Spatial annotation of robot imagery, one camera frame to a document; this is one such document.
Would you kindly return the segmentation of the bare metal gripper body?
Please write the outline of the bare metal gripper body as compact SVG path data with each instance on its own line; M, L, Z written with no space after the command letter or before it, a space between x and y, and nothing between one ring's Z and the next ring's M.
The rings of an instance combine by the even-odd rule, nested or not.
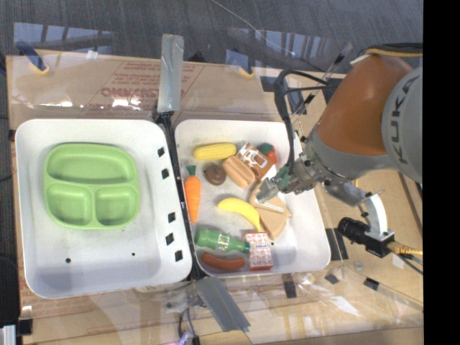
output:
M299 194L328 178L328 170L314 149L305 149L297 158L294 156L290 153L286 164L275 176L281 193Z

